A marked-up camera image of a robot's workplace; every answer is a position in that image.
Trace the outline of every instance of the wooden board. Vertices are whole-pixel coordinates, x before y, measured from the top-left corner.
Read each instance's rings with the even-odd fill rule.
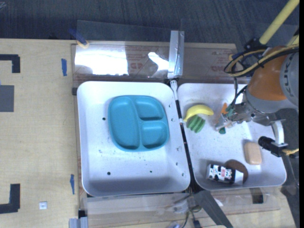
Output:
[[[73,42],[0,39],[0,54],[18,54],[21,61],[20,74],[11,72],[10,61],[0,61],[1,84],[15,86],[14,112],[0,113],[1,204],[8,202],[10,184],[21,186],[19,211],[0,214],[0,227],[68,227],[77,217]],[[47,209],[39,209],[42,201]]]

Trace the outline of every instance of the toy banana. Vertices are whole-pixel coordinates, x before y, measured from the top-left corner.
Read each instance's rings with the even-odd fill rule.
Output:
[[[187,112],[186,112],[186,117],[184,119],[184,122],[187,122],[187,120],[197,114],[205,114],[205,115],[213,115],[213,110],[206,106],[206,105],[203,105],[203,104],[197,104],[197,105],[194,105],[192,107],[190,107]]]

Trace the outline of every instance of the blue tape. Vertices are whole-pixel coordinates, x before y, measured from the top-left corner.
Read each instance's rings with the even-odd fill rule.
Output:
[[[67,61],[64,58],[61,59],[61,68],[63,76],[67,76]]]
[[[72,187],[72,193],[75,194],[75,181],[74,181],[74,175],[71,174],[71,179],[70,179],[71,187]]]

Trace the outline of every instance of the white sink basin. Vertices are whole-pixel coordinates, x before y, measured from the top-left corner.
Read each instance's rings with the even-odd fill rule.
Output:
[[[259,137],[274,139],[271,126],[262,126],[253,121],[235,124],[226,128],[226,134],[215,130],[220,111],[224,103],[229,104],[234,97],[233,84],[182,84],[178,88],[178,97],[182,116],[193,105],[203,104],[211,107],[213,116],[204,116],[204,128],[194,133],[185,128],[194,177],[196,182],[206,190],[227,190],[280,186],[286,180],[286,170],[282,158],[278,158],[260,147],[262,163],[250,165],[246,163],[244,145],[256,142]],[[248,171],[248,179],[243,185],[229,185],[206,179],[209,164],[223,165],[229,160],[237,160],[244,164]]]
[[[161,148],[127,152],[115,146],[107,110],[114,97],[147,95],[159,100],[169,124]],[[82,184],[92,196],[181,192],[190,173],[172,90],[161,83],[85,82],[77,91]]]

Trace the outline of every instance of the black cable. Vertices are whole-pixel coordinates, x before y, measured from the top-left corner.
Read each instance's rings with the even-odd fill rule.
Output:
[[[225,66],[225,68],[224,68],[224,72],[226,71],[226,68],[229,66],[229,64],[231,63],[231,62],[233,62],[236,58],[238,58],[238,57],[242,57],[242,58],[240,58],[237,62],[240,62],[240,61],[242,61],[242,62],[244,62],[247,58],[249,58],[249,57],[251,57],[251,56],[254,56],[255,54],[259,54],[259,53],[261,53],[261,52],[265,52],[266,51],[266,49],[265,49],[265,47],[263,47],[263,48],[254,48],[254,49],[250,49],[250,50],[246,50],[246,51],[243,51],[243,52],[241,52],[241,53],[237,53],[237,54],[235,54],[233,57],[232,57],[232,60]],[[225,72],[225,73],[237,73],[237,72],[241,72],[241,71],[235,71],[235,68],[236,68],[236,63],[235,63],[235,65],[231,68],[231,72]]]
[[[236,77],[233,77],[233,80],[234,80],[234,89],[235,89],[235,91],[234,91],[234,99],[233,99],[233,101],[232,101],[232,104],[234,104],[235,102],[236,102],[236,100],[237,100],[237,94],[238,94],[238,80],[237,80],[237,78]]]
[[[200,222],[197,219],[195,219],[195,217],[194,217],[193,210],[190,210],[190,212],[191,212],[192,217],[193,217],[193,225],[194,225],[194,227],[195,228],[201,228]]]
[[[192,208],[192,212],[193,213],[198,213],[198,212],[200,212],[201,211],[201,206],[199,206],[199,205],[197,205],[197,206],[195,206],[194,208]]]
[[[232,102],[230,103],[229,106],[233,106],[235,104],[235,102],[237,101],[237,98],[239,97],[239,95],[241,93],[243,93],[247,88],[247,85],[245,85],[237,94],[235,94],[234,99],[232,100]]]
[[[269,62],[269,61],[271,61],[271,60],[273,60],[273,59],[275,59],[275,58],[277,58],[277,57],[281,57],[281,56],[288,55],[288,54],[295,53],[295,52],[299,52],[299,47],[296,47],[296,48],[291,49],[291,50],[287,50],[287,51],[280,52],[280,53],[278,53],[278,54],[276,54],[276,55],[274,55],[274,56],[272,56],[272,57],[266,59],[266,60],[263,61],[262,63],[257,62],[257,66],[255,66],[253,69],[251,69],[251,70],[248,71],[247,73],[245,73],[245,74],[243,74],[243,75],[239,75],[239,76],[234,76],[234,77],[244,77],[244,76],[247,76],[247,75],[251,74],[253,71],[255,71],[256,69],[258,69],[259,67],[262,67],[265,63],[267,63],[267,62]],[[225,73],[227,73],[227,74],[235,74],[235,73],[241,73],[241,72],[244,71],[244,69],[243,69],[243,70],[239,70],[239,71],[231,70],[231,71],[228,71],[228,72],[227,72],[226,69],[230,66],[230,63],[231,63],[231,62],[232,62],[232,61],[230,61],[230,62],[225,66],[225,68],[224,68],[224,72],[225,72]]]
[[[186,214],[185,223],[183,224],[183,226],[181,228],[184,228],[186,226],[188,218],[189,218],[189,211]]]

